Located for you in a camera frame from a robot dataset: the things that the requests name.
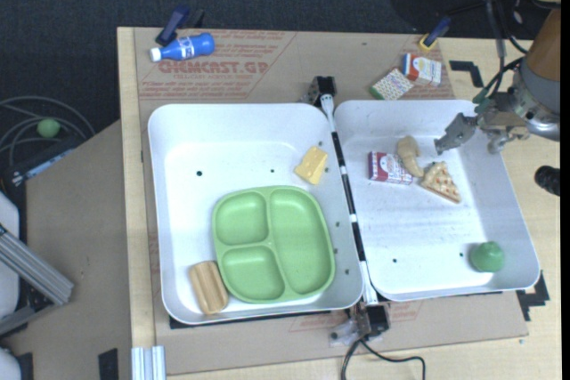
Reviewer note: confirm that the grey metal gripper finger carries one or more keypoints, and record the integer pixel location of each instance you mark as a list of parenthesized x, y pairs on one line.
[(498, 143), (456, 133)]

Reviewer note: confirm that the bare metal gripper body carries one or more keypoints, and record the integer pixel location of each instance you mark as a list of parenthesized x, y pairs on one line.
[(507, 115)]

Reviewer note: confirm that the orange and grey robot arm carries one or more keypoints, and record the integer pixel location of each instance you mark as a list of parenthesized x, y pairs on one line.
[(545, 58)]

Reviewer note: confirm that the beige toy croissant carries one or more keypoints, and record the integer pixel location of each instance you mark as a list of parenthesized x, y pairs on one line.
[(409, 151)]

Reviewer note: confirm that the toy pizza slice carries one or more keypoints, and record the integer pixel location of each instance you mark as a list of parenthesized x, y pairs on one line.
[(441, 182)]

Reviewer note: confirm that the red blue white carton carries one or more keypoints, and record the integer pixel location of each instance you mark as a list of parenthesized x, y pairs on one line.
[(423, 69)]

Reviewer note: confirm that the red and white carton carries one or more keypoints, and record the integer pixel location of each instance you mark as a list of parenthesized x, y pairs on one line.
[(387, 169)]

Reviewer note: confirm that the colourful dotted packet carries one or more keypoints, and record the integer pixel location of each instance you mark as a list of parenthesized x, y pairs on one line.
[(392, 83)]

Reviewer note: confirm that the white plastic tray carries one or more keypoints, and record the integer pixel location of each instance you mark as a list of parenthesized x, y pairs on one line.
[(249, 147), (418, 236)]

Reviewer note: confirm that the green toy pear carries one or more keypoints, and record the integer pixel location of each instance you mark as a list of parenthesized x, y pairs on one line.
[(486, 257)]

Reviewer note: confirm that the thin black and white rod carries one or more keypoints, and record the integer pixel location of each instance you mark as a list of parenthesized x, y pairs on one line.
[(344, 167)]

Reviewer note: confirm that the yellow cheese wedge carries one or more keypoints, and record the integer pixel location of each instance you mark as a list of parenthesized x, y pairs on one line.
[(312, 164)]

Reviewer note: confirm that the brown cardboard board red print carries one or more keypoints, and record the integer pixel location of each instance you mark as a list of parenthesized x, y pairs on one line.
[(276, 75)]

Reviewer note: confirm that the green divided plate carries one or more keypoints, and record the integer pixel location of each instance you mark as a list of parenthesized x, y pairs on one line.
[(294, 236)]

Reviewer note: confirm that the blue bottle white cap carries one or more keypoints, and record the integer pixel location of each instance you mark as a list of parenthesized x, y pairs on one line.
[(189, 46)]

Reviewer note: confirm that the tan toy bread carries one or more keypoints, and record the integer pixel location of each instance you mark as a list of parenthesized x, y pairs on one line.
[(208, 287)]

